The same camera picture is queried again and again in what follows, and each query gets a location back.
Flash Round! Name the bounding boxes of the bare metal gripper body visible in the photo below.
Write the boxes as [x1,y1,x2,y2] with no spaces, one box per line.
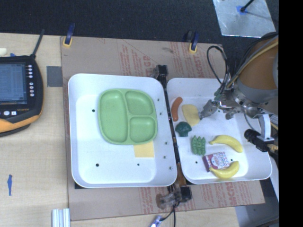
[217,89,261,118]

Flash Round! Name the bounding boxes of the pale yellow flat slice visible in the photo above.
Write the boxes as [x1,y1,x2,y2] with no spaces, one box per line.
[181,104,201,127]

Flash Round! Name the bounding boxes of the yellow banana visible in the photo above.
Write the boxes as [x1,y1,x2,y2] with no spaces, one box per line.
[208,134,244,154]
[209,160,241,180]

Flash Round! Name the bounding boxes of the orange sausage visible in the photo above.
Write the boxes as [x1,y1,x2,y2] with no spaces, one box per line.
[170,96,184,122]

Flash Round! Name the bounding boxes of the dark green broccoli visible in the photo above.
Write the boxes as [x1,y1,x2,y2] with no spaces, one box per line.
[175,121,192,138]

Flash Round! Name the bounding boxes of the green pea pods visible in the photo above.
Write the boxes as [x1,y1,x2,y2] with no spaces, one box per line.
[191,135,206,156]

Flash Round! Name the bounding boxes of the thin black rod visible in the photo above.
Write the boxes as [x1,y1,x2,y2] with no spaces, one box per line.
[162,79,183,186]

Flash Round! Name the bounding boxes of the white plastic tray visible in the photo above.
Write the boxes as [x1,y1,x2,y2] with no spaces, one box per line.
[166,78,273,185]
[68,73,178,189]

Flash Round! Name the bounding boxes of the pink and white packet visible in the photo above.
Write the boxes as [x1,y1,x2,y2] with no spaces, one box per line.
[202,151,231,173]

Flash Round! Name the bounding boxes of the yellow flat square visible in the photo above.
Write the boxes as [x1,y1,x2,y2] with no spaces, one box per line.
[133,141,155,158]

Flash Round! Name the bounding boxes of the green divided plate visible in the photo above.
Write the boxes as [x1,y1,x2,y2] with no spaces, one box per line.
[98,88,159,146]

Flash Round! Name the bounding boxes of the brown cardboard board red print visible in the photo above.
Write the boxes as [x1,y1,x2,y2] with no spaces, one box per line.
[60,36,266,221]

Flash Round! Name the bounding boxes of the black cylinder on white bracket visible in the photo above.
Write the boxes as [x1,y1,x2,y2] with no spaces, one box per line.
[243,113,276,153]

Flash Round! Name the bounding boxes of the black block with thin wires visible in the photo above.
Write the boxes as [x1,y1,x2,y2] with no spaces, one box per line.
[155,185,193,209]
[153,64,169,80]

